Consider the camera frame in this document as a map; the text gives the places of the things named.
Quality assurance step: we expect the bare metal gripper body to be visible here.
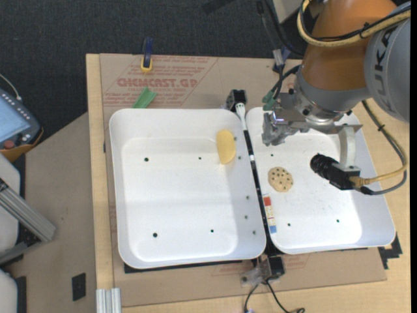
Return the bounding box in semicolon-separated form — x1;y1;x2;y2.
272;92;352;134

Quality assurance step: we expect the brown chocolate chip biscuit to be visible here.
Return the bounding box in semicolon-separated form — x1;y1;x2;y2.
267;166;295;194

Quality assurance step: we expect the yellow potato chip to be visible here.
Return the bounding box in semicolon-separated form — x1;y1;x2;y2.
215;129;237;166

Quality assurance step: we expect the thin black and white rod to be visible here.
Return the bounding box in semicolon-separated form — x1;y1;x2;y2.
237;102;273;252

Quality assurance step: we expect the white plastic tray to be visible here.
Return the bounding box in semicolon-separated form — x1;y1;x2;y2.
244;106;397;256
108;108;267;270

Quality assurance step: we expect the brown cardboard board red print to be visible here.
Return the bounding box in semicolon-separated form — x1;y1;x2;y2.
99;53;388;308

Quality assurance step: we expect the green flat strip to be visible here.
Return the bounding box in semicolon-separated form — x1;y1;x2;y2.
131;87;158;110

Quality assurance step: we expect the black block with thin wires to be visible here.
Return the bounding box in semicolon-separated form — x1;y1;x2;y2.
227;89;248;112
240;256;286;287

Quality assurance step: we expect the black cylinder on white bracket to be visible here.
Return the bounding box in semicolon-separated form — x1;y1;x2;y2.
309;124;364;191

